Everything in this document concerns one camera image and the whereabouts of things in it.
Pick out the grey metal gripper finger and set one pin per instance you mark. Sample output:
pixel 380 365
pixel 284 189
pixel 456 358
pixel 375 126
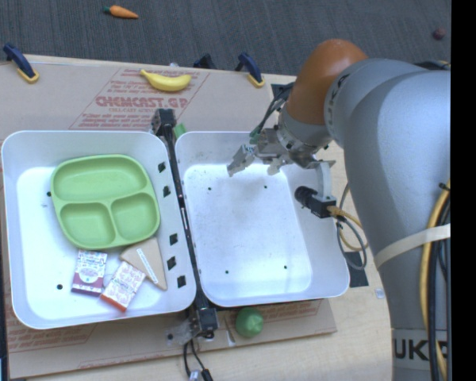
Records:
pixel 275 166
pixel 240 161

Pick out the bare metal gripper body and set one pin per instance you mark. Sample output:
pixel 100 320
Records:
pixel 275 143

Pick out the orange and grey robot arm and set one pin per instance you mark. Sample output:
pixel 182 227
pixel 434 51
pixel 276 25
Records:
pixel 388 141

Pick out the white plastic tray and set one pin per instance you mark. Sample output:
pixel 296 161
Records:
pixel 35 220
pixel 246 228

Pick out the thin black and white rod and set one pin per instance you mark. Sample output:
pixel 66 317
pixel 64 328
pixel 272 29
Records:
pixel 185 216

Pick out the yellow banana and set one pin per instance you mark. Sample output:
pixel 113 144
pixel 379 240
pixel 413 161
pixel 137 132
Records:
pixel 167 81

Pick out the tan pizza slice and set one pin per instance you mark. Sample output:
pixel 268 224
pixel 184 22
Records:
pixel 152 258

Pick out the green divided plate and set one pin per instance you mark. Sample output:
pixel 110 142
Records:
pixel 103 181

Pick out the green round toy fruit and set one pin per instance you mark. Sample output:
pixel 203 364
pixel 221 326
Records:
pixel 249 322

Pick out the orange and white carton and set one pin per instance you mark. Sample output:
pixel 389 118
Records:
pixel 123 286

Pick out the maroon and white carton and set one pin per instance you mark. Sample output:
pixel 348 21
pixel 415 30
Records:
pixel 88 272

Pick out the orange carrot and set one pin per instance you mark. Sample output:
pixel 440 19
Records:
pixel 123 12

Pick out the brown cardboard board, red print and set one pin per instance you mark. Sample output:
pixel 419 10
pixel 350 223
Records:
pixel 55 93

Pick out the black cylinder on white bracket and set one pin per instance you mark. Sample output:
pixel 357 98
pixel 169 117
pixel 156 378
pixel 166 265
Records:
pixel 315 201

